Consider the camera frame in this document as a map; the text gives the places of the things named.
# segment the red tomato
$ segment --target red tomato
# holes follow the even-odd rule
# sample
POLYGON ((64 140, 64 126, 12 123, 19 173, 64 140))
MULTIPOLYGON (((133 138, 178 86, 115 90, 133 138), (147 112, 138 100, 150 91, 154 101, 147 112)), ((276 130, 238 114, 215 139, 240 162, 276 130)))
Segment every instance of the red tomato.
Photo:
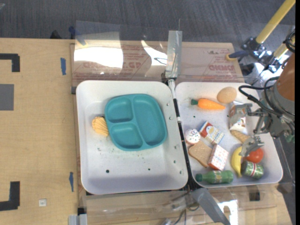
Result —
POLYGON ((245 157, 245 159, 249 162, 259 163, 263 158, 263 150, 261 148, 256 149, 249 153, 249 156, 245 157))

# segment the toy banana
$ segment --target toy banana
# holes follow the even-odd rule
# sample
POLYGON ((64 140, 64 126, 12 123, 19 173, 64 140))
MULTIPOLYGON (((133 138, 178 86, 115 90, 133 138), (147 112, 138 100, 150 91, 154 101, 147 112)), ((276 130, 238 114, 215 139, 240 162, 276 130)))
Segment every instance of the toy banana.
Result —
POLYGON ((238 175, 239 178, 242 176, 241 173, 240 173, 242 156, 239 155, 239 153, 241 151, 242 151, 242 146, 240 146, 236 150, 234 150, 234 152, 232 154, 232 157, 231 157, 231 167, 237 173, 237 175, 238 175))

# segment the orange carrot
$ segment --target orange carrot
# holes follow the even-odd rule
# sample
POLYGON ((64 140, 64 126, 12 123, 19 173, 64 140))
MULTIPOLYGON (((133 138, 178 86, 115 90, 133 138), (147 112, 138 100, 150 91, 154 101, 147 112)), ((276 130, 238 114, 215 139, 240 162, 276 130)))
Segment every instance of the orange carrot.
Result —
POLYGON ((216 103, 214 101, 211 101, 207 98, 201 98, 198 101, 192 99, 191 105, 198 105, 198 107, 203 109, 210 109, 210 110, 223 110, 225 109, 225 106, 216 103))

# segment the wooden table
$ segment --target wooden table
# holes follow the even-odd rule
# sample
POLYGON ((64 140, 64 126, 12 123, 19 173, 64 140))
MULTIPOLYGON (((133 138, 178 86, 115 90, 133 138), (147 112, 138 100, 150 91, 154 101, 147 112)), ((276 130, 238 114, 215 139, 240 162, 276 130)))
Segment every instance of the wooden table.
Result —
MULTIPOLYGON (((70 92, 70 46, 74 42, 0 38, 0 53, 20 56, 20 72, 12 72, 10 60, 0 60, 0 84, 10 84, 14 88, 13 110, 0 110, 1 203, 9 201, 10 182, 20 182, 20 204, 17 209, 0 211, 0 224, 67 224, 68 216, 77 214, 80 198, 74 95, 70 92), (73 187, 70 174, 73 175, 73 187)), ((238 211, 238 224, 291 224, 282 194, 274 186, 263 191, 266 192, 260 203, 247 203, 246 190, 230 192, 240 198, 241 204, 247 203, 238 211)), ((220 193, 214 192, 218 199, 220 193)), ((97 203, 90 203, 91 211, 97 203)), ((96 213, 94 210, 88 214, 89 225, 103 224, 95 220, 96 213)), ((198 215, 189 212, 187 217, 190 225, 212 223, 201 212, 198 215)), ((158 225, 162 221, 154 219, 127 224, 158 225)))

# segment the toy soda can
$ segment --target toy soda can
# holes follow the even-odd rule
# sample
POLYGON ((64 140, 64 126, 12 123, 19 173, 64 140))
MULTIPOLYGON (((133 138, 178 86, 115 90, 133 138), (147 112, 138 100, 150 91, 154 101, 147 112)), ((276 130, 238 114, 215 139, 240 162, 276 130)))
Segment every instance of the toy soda can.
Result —
POLYGON ((240 173, 248 177, 260 179, 263 176, 263 165, 244 161, 241 165, 240 173))

